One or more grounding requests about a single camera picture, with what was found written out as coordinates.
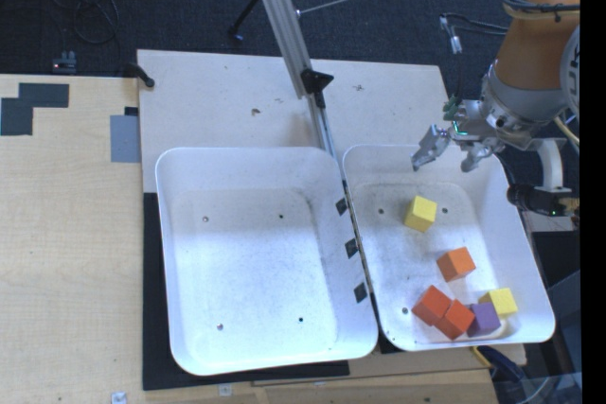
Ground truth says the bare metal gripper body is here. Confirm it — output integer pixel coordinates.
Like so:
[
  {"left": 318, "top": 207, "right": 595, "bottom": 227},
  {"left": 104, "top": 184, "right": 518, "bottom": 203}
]
[{"left": 448, "top": 98, "right": 534, "bottom": 152}]

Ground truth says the yellow cube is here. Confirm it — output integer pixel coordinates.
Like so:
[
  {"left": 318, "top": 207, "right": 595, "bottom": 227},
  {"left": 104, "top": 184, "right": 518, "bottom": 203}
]
[
  {"left": 478, "top": 287, "right": 519, "bottom": 317},
  {"left": 403, "top": 195, "right": 438, "bottom": 234}
]

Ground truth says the white plastic tray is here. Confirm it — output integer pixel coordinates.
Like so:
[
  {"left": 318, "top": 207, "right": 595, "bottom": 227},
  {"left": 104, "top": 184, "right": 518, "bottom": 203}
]
[
  {"left": 341, "top": 143, "right": 557, "bottom": 353},
  {"left": 154, "top": 146, "right": 381, "bottom": 378}
]

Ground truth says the orange cube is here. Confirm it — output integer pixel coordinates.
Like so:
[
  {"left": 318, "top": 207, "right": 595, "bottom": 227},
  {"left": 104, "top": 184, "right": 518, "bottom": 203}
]
[{"left": 436, "top": 246, "right": 477, "bottom": 283}]

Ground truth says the red-orange cube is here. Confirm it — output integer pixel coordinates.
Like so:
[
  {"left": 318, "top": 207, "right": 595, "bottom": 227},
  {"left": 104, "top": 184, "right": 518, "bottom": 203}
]
[
  {"left": 435, "top": 298, "right": 476, "bottom": 342},
  {"left": 411, "top": 284, "right": 453, "bottom": 327}
]

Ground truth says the purple cube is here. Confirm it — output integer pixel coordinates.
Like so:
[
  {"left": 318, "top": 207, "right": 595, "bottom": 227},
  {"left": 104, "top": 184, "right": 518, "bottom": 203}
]
[{"left": 466, "top": 302, "right": 502, "bottom": 339}]

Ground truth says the pale flat board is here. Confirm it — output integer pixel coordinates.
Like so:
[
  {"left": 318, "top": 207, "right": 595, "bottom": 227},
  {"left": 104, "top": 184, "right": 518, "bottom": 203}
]
[{"left": 136, "top": 48, "right": 528, "bottom": 368}]

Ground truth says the black cylinder on white bracket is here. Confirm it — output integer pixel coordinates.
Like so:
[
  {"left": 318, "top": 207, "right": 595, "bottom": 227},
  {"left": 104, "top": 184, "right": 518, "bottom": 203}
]
[{"left": 507, "top": 138, "right": 575, "bottom": 218}]

